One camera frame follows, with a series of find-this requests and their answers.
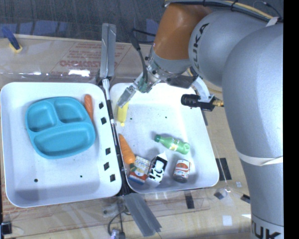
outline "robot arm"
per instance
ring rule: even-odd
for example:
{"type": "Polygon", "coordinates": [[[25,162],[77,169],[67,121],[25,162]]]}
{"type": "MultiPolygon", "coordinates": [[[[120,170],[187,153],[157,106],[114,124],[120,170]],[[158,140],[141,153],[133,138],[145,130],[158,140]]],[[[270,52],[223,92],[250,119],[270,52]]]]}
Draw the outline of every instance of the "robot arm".
{"type": "Polygon", "coordinates": [[[183,77],[188,67],[222,87],[250,192],[251,238],[283,239],[283,24],[277,20],[271,24],[271,16],[236,2],[165,0],[165,4],[151,48],[148,80],[140,75],[119,102],[127,102],[133,91],[148,92],[163,80],[178,87],[201,85],[198,98],[185,97],[182,103],[208,104],[210,95],[202,80],[183,77]],[[218,3],[231,10],[212,12],[204,6],[218,3]]]}

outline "blue plate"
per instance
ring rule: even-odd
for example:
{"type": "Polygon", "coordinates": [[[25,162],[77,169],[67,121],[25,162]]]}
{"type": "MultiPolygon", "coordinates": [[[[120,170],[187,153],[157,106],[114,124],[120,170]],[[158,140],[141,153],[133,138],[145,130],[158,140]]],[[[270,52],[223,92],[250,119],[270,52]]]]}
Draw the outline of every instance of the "blue plate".
{"type": "Polygon", "coordinates": [[[72,97],[55,97],[32,104],[25,113],[32,145],[45,158],[78,154],[95,141],[96,133],[84,106],[72,97]]]}

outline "tin can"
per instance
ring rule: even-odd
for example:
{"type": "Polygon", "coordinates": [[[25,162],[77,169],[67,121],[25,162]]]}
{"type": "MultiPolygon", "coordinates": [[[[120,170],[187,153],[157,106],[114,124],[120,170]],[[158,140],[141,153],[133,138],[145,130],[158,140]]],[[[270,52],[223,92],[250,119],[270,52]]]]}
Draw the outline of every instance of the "tin can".
{"type": "Polygon", "coordinates": [[[173,179],[180,183],[185,183],[188,180],[190,171],[190,162],[185,159],[179,159],[176,163],[173,179]]]}

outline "brown cylinder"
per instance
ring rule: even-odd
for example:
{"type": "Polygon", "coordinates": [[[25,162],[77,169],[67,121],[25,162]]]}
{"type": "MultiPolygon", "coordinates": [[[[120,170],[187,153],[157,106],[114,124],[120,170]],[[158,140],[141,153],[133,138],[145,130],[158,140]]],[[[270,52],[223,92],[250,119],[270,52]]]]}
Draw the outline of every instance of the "brown cylinder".
{"type": "Polygon", "coordinates": [[[161,18],[153,49],[163,59],[188,59],[190,35],[212,10],[202,5],[171,3],[161,18]]]}

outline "bottle cap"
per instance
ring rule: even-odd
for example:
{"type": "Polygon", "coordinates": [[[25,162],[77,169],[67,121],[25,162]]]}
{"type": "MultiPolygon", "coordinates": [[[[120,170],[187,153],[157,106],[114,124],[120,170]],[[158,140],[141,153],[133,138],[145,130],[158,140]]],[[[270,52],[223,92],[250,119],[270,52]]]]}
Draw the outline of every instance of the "bottle cap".
{"type": "Polygon", "coordinates": [[[159,135],[159,134],[155,135],[154,140],[155,140],[156,142],[159,142],[159,140],[160,140],[160,135],[159,135]]]}

